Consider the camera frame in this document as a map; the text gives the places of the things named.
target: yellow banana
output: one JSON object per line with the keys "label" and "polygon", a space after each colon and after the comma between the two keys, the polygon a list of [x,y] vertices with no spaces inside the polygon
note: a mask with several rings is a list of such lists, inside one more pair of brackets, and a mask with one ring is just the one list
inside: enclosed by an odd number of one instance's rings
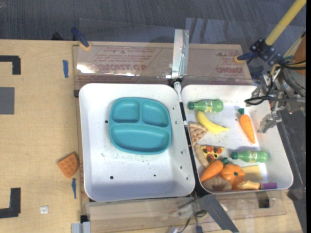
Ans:
{"label": "yellow banana", "polygon": [[197,115],[197,120],[198,122],[204,126],[205,128],[207,128],[207,130],[213,132],[213,133],[220,133],[222,131],[228,131],[229,128],[228,127],[223,127],[220,126],[218,124],[215,124],[213,122],[211,122],[202,111],[198,111]]}

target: gray square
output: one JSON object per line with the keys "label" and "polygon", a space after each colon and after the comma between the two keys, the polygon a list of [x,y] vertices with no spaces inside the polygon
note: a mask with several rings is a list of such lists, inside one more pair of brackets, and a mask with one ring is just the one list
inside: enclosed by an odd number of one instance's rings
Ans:
{"label": "gray square", "polygon": [[14,114],[14,87],[0,87],[0,115]]}

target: orange carrot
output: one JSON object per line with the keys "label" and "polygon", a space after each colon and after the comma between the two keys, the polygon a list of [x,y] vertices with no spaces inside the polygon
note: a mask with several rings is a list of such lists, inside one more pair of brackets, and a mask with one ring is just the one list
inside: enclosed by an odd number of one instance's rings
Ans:
{"label": "orange carrot", "polygon": [[248,139],[250,139],[252,143],[256,143],[251,118],[249,117],[249,115],[244,114],[244,109],[239,109],[238,111],[241,114],[240,124],[242,126],[242,129],[246,133]]}
{"label": "orange carrot", "polygon": [[224,158],[222,161],[216,160],[213,161],[204,171],[204,173],[200,177],[200,181],[203,182],[211,177],[214,177],[224,168],[224,164],[229,162],[228,158]]}

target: toy green bottle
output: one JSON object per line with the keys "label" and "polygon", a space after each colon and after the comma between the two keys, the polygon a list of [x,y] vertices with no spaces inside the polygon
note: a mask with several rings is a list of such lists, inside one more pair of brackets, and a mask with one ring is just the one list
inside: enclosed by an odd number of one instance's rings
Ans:
{"label": "toy green bottle", "polygon": [[200,100],[198,102],[189,102],[189,110],[199,110],[202,112],[221,112],[224,109],[224,103],[221,100]]}
{"label": "toy green bottle", "polygon": [[254,151],[254,150],[246,150],[243,152],[232,152],[231,158],[233,160],[243,160],[245,162],[261,162],[265,163],[269,160],[270,155],[263,150]]}

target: yellow pole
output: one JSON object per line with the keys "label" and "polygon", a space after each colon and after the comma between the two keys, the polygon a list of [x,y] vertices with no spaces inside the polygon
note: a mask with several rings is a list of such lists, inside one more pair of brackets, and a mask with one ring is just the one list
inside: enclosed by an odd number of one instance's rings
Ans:
{"label": "yellow pole", "polygon": [[307,3],[307,0],[296,0],[280,22],[276,25],[276,27],[271,31],[269,36],[266,38],[265,43],[268,46],[272,46],[278,37],[283,33],[286,27],[291,23],[294,17],[298,14],[298,12],[302,9],[303,6]]}

